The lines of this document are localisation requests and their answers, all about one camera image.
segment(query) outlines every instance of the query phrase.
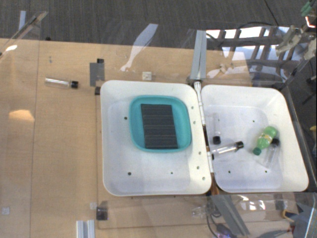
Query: teal tray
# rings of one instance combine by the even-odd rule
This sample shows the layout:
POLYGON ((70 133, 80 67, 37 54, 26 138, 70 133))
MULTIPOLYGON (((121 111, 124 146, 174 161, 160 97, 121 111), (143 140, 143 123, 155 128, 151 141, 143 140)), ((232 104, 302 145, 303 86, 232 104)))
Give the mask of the teal tray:
POLYGON ((185 104, 174 97, 159 95, 142 95, 134 98, 130 103, 129 127, 131 139, 136 147, 145 152, 171 153, 186 149, 191 141, 192 134, 190 121, 185 104), (145 148, 144 131, 142 122, 141 104, 171 105, 173 111, 177 149, 147 149, 145 148))

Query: plastic vial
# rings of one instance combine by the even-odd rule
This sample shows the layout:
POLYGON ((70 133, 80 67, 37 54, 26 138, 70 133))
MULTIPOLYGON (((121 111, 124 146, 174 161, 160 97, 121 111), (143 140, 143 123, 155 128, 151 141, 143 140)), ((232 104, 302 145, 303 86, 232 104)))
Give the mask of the plastic vial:
POLYGON ((78 81, 72 81, 67 79, 60 79, 60 78, 53 78, 53 77, 46 77, 45 78, 45 85, 51 87, 58 87, 58 88, 78 88, 78 81))
POLYGON ((217 149, 212 150, 211 153, 213 153, 215 155, 225 155, 228 153, 235 153, 236 151, 238 151, 239 149, 241 149, 243 147, 244 147, 243 142, 239 141, 239 142, 235 142, 233 144, 221 146, 217 149))
POLYGON ((220 132, 220 123, 219 123, 218 113, 214 113, 212 117, 213 117, 213 129, 214 129, 212 142, 214 145, 219 145, 221 144, 221 139, 220 139, 221 132, 220 132))
POLYGON ((267 149, 267 153, 264 159, 264 166, 268 169, 270 169, 276 161, 276 156, 279 152, 279 144, 279 140, 277 138, 274 138, 267 149))

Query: plywood surface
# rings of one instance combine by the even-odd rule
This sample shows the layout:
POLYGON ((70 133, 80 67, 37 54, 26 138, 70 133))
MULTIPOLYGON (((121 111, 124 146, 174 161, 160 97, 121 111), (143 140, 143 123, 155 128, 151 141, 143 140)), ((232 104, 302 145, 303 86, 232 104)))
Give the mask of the plywood surface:
MULTIPOLYGON (((107 223, 96 222, 97 238, 211 236, 206 220, 191 215, 201 201, 176 197, 177 203, 170 208, 173 204, 168 200, 162 204, 161 199, 140 202, 137 198, 130 205, 129 199, 121 201, 103 186, 100 100, 89 86, 89 63, 105 59, 107 79, 141 80, 142 71, 152 71, 155 81, 184 82, 191 69, 191 50, 146 48, 126 66, 131 52, 127 46, 40 42, 38 72, 27 69, 30 75, 34 71, 36 75, 31 78, 35 80, 27 81, 24 87, 14 86, 21 95, 13 95, 9 108, 2 105, 0 112, 1 124, 9 128, 8 133, 0 134, 0 141, 11 151, 0 156, 8 163, 1 166, 1 177, 5 177, 0 179, 1 188, 3 182, 10 188, 1 190, 0 205, 12 206, 9 216, 0 216, 1 237, 76 237, 76 221, 95 219, 96 211, 90 204, 104 200, 117 212, 110 213, 107 223), (77 80, 80 87, 47 87, 46 76, 77 80), (29 112, 12 113, 18 110, 29 112), (177 208, 181 210, 175 218, 168 218, 177 208)), ((14 64, 26 68, 25 61, 26 56, 22 56, 14 64)), ((208 67, 212 67, 212 60, 208 60, 208 67)))

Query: green bottle cap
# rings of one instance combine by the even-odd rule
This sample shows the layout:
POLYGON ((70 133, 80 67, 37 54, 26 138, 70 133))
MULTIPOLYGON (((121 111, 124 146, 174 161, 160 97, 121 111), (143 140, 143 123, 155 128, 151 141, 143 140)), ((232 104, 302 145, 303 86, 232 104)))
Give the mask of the green bottle cap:
POLYGON ((256 148, 253 149, 253 153, 254 153, 255 155, 260 155, 261 152, 262 152, 261 149, 258 148, 258 147, 256 147, 256 148))

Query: white tray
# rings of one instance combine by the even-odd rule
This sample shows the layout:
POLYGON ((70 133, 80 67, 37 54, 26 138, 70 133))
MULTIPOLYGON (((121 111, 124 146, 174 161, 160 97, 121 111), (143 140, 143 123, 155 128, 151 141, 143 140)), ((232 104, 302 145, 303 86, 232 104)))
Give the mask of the white tray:
POLYGON ((185 84, 108 81, 101 88, 103 179, 117 196, 202 194, 211 186, 196 92, 185 84), (187 107, 192 142, 184 151, 137 148, 129 131, 129 105, 140 95, 173 96, 187 107))
POLYGON ((277 90, 241 86, 208 85, 202 90, 207 131, 211 116, 218 113, 223 142, 243 141, 245 148, 226 158, 215 158, 213 169, 218 186, 232 193, 303 191, 308 175, 286 101, 277 90), (263 129, 279 131, 280 158, 273 169, 260 164, 252 153, 263 129))

